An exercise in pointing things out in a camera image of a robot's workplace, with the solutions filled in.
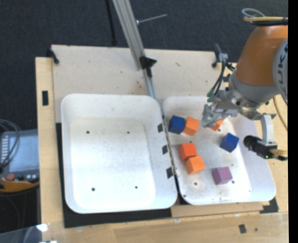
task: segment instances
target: orange cube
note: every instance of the orange cube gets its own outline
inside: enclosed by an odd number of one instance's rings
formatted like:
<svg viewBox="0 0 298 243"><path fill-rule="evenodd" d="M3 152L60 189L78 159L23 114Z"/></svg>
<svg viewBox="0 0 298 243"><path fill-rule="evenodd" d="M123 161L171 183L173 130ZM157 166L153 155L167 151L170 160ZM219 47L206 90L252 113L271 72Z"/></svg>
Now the orange cube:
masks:
<svg viewBox="0 0 298 243"><path fill-rule="evenodd" d="M220 119L220 120L216 121L215 125L211 126L210 128L213 129L214 131L217 131L223 122L224 122L224 120Z"/></svg>
<svg viewBox="0 0 298 243"><path fill-rule="evenodd" d="M197 174L205 169L205 164L201 156L190 157L186 160L185 165L189 175Z"/></svg>
<svg viewBox="0 0 298 243"><path fill-rule="evenodd" d="M200 121L193 117L187 117L183 133L193 136L199 129Z"/></svg>
<svg viewBox="0 0 298 243"><path fill-rule="evenodd" d="M178 154L181 161L187 160L191 156L196 156L198 153L194 143L181 144L178 148Z"/></svg>

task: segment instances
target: empty white tray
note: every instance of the empty white tray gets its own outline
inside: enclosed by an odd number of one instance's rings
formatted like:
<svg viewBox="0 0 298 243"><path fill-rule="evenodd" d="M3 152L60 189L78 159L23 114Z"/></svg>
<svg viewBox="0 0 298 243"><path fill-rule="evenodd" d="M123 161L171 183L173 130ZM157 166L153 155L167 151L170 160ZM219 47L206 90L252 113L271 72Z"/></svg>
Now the empty white tray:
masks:
<svg viewBox="0 0 298 243"><path fill-rule="evenodd" d="M202 119L206 97L173 96L163 102L166 122L173 115ZM234 151L220 148L223 137L231 133L239 137ZM255 123L242 115L224 120L219 131L201 125L194 136L184 133L168 133L174 159L179 191L183 199L192 205L269 201L275 196L276 188L267 160L249 151L243 145L247 135L257 136ZM178 147L193 142L198 155L202 156L206 169L189 175L185 163L180 160ZM218 167L229 167L233 180L215 185L212 171Z"/></svg>
<svg viewBox="0 0 298 243"><path fill-rule="evenodd" d="M175 203L177 190L156 100L70 94L62 100L61 122L65 199L73 211L165 209Z"/></svg>

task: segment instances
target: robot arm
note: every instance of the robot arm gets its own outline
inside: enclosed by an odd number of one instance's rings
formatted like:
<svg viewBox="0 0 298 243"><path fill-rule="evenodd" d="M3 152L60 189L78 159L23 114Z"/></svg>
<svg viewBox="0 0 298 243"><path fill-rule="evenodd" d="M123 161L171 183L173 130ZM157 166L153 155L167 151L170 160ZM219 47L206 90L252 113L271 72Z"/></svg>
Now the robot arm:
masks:
<svg viewBox="0 0 298 243"><path fill-rule="evenodd" d="M272 126L272 119L276 115L258 112L260 106L278 94L287 103L287 18L270 18L272 20L265 16L249 18L257 23L254 23L255 29L244 46L236 68L228 63L227 54L222 53L218 45L215 46L217 62L222 65L221 74L207 95L208 103L212 104L204 105L201 124L210 127L216 121L228 116L236 117L238 113L250 120L260 120L263 139L247 139L244 141L245 146L264 158L286 160L277 153L272 153L277 149L277 144L273 141ZM219 90L226 67L233 73L229 77L229 86L225 90Z"/></svg>

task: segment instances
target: block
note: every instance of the block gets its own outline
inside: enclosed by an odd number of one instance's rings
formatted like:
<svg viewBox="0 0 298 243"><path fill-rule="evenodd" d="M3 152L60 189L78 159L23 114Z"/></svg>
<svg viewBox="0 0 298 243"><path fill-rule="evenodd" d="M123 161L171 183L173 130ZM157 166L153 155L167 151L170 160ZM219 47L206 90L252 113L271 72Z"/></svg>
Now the block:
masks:
<svg viewBox="0 0 298 243"><path fill-rule="evenodd" d="M185 162L189 175L197 174L205 169L205 164L201 156L192 156Z"/></svg>
<svg viewBox="0 0 298 243"><path fill-rule="evenodd" d="M222 167L213 170L212 176L216 185L227 184L232 180L229 167Z"/></svg>
<svg viewBox="0 0 298 243"><path fill-rule="evenodd" d="M239 141L238 137L236 137L235 135L232 135L231 133L227 133L221 141L220 148L223 148L228 152L232 152L237 147L238 141Z"/></svg>
<svg viewBox="0 0 298 243"><path fill-rule="evenodd" d="M178 147L178 154L181 161L185 161L192 156L198 155L194 143L181 144Z"/></svg>
<svg viewBox="0 0 298 243"><path fill-rule="evenodd" d="M188 116L185 122L183 133L193 136L199 129L200 121L193 117Z"/></svg>
<svg viewBox="0 0 298 243"><path fill-rule="evenodd" d="M185 128L185 118L173 115L169 120L168 131L181 134Z"/></svg>
<svg viewBox="0 0 298 243"><path fill-rule="evenodd" d="M220 120L216 121L215 125L211 126L210 128L213 129L214 131L217 131L223 122L224 122L224 120L220 119Z"/></svg>

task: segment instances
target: wooden table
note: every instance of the wooden table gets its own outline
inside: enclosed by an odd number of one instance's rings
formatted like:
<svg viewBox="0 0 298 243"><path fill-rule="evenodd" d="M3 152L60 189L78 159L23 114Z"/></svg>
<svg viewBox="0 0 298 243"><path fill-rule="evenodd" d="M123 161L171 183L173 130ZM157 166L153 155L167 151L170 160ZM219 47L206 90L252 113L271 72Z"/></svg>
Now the wooden table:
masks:
<svg viewBox="0 0 298 243"><path fill-rule="evenodd" d="M96 63L103 61L101 51L110 50L116 54L119 64L133 68L128 49L52 46L60 60L61 69L68 74L76 67L87 72L87 67L96 68ZM173 75L180 74L180 69L190 69L198 75L197 69L211 69L214 60L213 52L146 50L150 58L158 60L154 66L154 84L158 99L166 97L163 86L176 86ZM68 64L68 58L75 57L74 64ZM208 206L190 206L176 203L172 208L172 218L92 225L76 228L64 228L59 163L56 136L56 98L54 95L54 69L52 58L35 59L36 96L38 101L38 131L40 145L40 192L41 220L49 226L44 232L44 240L58 242L288 242L288 162L270 159L269 166L276 184L276 202L278 212L261 214L269 202L249 202L239 204L222 204ZM217 69L211 80L218 75ZM184 82L180 95L202 95L202 89L196 84L197 78ZM135 94L146 94L145 85L139 83ZM128 88L119 88L119 93L128 94ZM48 103L43 101L47 91ZM280 111L287 120L287 107L280 96L277 96ZM275 113L274 102L262 106L260 112ZM260 137L262 129L259 122L256 128ZM273 120L274 140L279 148L287 149L287 130L277 116Z"/></svg>

